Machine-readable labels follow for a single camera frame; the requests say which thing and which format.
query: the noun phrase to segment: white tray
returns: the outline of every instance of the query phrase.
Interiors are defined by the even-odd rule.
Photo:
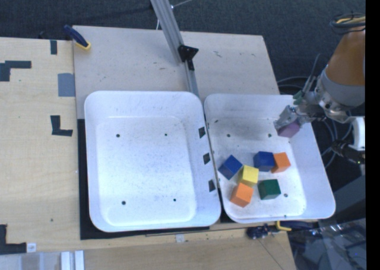
[[[335,211],[334,195],[311,124],[303,125],[292,139],[278,136],[274,128],[273,122],[292,103],[292,97],[284,95],[213,94],[205,100],[217,168],[231,154],[241,163],[253,166],[258,151],[286,152],[292,164],[281,173],[259,172],[259,181],[278,180],[281,195],[261,200],[255,185],[251,203],[244,208],[229,200],[238,174],[227,180],[218,172],[224,209],[237,223],[321,219]]]
[[[89,210],[106,232],[206,227],[221,212],[204,112],[188,92],[85,100]]]

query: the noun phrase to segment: black mat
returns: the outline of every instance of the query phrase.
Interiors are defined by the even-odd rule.
[[[189,231],[207,231],[209,227],[176,228],[159,230],[140,230],[123,232],[104,232],[92,223],[88,207],[88,183],[87,183],[87,154],[86,154],[86,125],[84,119],[77,120],[78,125],[78,161],[79,161],[79,197],[80,197],[80,238],[85,239],[113,239],[116,237],[184,233]]]

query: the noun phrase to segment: yellow cube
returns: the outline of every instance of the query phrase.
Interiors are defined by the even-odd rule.
[[[259,169],[246,164],[243,166],[242,172],[238,182],[244,183],[249,187],[253,187],[257,184],[259,178]]]

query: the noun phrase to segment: green cube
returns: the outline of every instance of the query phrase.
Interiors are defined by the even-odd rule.
[[[281,194],[280,185],[277,179],[268,179],[259,182],[258,184],[260,198],[264,199],[274,199]]]

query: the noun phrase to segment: metal rod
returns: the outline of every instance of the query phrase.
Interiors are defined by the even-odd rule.
[[[184,45],[177,21],[174,17],[172,6],[169,0],[150,0],[157,19],[161,25],[166,41],[174,56],[177,64],[182,64],[186,69],[186,78],[188,82],[189,91],[199,96],[197,81],[195,79],[195,72],[189,69],[187,62],[182,62],[179,56],[178,47]]]

